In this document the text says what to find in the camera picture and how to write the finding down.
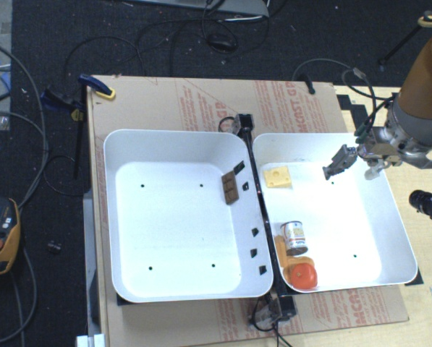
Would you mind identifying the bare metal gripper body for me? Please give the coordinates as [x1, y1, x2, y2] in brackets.
[356, 124, 432, 170]

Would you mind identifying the white plastic tray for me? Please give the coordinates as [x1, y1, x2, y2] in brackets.
[103, 128, 275, 304]
[252, 132, 419, 294]

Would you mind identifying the yellow cheese slice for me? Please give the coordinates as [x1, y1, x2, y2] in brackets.
[263, 165, 293, 189]

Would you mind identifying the thin black rod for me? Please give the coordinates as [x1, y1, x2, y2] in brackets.
[241, 127, 288, 298]

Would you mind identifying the small silver can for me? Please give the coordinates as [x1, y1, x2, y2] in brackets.
[279, 220, 310, 257]

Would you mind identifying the brown chocolate bar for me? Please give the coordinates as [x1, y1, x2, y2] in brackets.
[221, 170, 240, 206]

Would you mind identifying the orange red tomato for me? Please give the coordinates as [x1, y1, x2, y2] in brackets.
[289, 262, 319, 291]

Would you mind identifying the brown cardboard board red print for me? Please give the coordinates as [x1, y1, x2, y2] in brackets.
[91, 74, 410, 347]

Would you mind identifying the black cylinder on white bracket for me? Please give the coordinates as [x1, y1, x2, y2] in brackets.
[408, 189, 432, 225]

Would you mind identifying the black block with thin wires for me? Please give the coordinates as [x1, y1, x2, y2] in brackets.
[253, 294, 297, 327]
[232, 113, 254, 135]

